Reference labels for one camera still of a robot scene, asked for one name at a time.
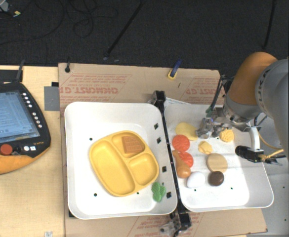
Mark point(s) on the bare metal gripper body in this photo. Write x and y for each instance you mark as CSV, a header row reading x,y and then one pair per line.
x,y
229,118

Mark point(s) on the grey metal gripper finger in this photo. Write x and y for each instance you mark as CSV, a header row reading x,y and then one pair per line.
x,y
216,131
203,131

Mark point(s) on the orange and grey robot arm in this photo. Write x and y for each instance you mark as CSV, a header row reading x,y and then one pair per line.
x,y
255,83

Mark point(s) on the yellow ridged toy lump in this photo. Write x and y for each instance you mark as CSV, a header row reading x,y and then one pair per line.
x,y
227,135

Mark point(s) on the small smooth yellow toy lump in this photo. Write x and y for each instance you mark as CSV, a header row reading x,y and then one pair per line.
x,y
205,147

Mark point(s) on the pale yellow toy chip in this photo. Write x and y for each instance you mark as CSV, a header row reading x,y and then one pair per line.
x,y
185,130

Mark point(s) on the orange toy tomato slice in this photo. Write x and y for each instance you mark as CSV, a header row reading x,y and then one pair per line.
x,y
180,143
188,159

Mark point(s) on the beige round toy biscuit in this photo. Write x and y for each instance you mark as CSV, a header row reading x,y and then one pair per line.
x,y
217,162

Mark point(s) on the thin black rod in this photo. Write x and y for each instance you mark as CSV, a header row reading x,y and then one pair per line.
x,y
169,147

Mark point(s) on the dark brown round toy biscuit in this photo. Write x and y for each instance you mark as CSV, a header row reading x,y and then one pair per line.
x,y
216,178

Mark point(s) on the white toy egg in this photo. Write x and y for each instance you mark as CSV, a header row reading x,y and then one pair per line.
x,y
196,179

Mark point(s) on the white plastic tray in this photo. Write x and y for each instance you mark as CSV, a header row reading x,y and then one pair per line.
x,y
85,122
235,189

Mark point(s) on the brown toy waffle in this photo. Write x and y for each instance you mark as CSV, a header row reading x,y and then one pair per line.
x,y
133,144

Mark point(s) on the green toy lettuce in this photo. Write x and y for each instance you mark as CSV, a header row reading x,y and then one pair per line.
x,y
158,192

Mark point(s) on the brown cardboard board red print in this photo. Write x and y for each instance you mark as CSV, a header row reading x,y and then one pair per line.
x,y
134,85

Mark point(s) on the yellow divided plate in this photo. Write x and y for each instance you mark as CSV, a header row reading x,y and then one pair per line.
x,y
109,164

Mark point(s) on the black cylinder on white bracket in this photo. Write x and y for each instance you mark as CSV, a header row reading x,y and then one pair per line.
x,y
249,153

